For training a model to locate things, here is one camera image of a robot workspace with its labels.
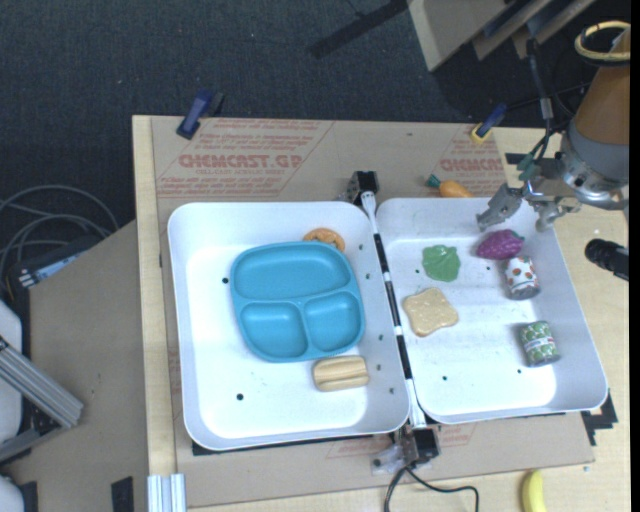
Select purple grapes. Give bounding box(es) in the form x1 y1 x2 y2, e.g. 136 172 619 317
475 228 526 262

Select thin black and white rod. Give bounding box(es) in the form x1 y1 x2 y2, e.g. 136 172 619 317
359 190 427 427

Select white can with orange print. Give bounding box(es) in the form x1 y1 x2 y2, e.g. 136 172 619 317
501 255 542 301

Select orange carrot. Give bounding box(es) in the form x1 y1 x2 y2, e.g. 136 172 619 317
424 173 474 199

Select white plastic tray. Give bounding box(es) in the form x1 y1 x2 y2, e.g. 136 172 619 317
374 195 610 426
166 200 413 452

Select orange biscuit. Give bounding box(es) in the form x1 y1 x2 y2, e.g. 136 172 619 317
301 227 347 253

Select tan bread slice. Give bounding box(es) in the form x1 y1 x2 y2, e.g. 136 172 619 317
402 286 460 338

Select tan hot dog bun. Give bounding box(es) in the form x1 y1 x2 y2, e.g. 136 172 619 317
311 354 371 393

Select green can with red band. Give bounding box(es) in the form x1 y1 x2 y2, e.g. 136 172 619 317
517 319 562 368

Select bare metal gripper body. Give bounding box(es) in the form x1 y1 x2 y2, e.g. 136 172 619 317
521 158 628 212

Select green lettuce leaf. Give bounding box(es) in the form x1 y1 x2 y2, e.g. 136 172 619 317
420 244 461 283

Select brown cardboard board red print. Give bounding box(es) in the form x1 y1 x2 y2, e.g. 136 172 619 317
148 116 597 507

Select yellow banana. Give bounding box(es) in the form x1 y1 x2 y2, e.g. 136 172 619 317
521 469 549 512

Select black cylinder on white bracket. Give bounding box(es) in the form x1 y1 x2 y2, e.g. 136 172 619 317
584 238 631 282

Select blue divided plate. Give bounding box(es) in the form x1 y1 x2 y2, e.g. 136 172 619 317
229 240 366 364

